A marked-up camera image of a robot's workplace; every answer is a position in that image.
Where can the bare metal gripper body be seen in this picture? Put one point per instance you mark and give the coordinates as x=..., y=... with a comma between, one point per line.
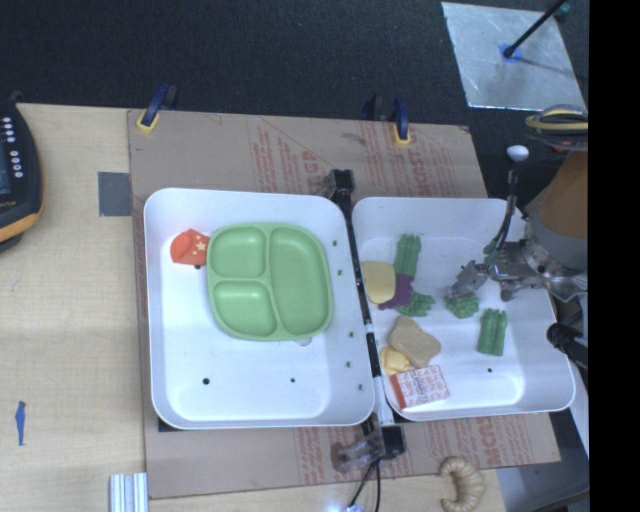
x=535, y=265

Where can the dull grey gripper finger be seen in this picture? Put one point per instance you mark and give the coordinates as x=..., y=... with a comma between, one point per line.
x=475, y=270
x=459, y=286

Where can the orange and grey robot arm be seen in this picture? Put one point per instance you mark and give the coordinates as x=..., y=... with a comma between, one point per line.
x=567, y=200

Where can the green broccoli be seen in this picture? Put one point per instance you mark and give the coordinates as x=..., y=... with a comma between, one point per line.
x=462, y=306

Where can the purple grapes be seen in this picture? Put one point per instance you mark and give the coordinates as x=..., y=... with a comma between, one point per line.
x=400, y=292

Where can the tan bread slice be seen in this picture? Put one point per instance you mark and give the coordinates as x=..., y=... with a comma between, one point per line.
x=412, y=342

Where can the large yellow toy potato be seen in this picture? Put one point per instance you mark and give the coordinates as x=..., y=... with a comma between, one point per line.
x=378, y=281

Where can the white plastic tray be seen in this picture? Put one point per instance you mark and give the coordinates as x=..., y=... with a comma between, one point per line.
x=240, y=380
x=465, y=385

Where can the small yellow toy food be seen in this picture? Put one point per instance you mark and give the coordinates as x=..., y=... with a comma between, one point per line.
x=392, y=361

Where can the thin black and white rod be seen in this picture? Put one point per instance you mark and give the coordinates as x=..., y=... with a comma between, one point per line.
x=371, y=345

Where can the orange and white packet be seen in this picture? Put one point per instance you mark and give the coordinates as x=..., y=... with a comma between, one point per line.
x=420, y=387

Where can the green divided plate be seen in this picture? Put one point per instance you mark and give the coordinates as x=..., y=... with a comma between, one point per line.
x=295, y=280

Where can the tan croissant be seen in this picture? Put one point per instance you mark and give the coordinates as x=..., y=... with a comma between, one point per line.
x=470, y=482

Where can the brown cardboard board red print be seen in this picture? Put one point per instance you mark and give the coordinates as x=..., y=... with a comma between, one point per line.
x=240, y=150

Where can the red packet with yellow stars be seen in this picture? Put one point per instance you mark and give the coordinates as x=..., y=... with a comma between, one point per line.
x=185, y=247

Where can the black cylinder on white bracket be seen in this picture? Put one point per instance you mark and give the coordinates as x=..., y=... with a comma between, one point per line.
x=562, y=335

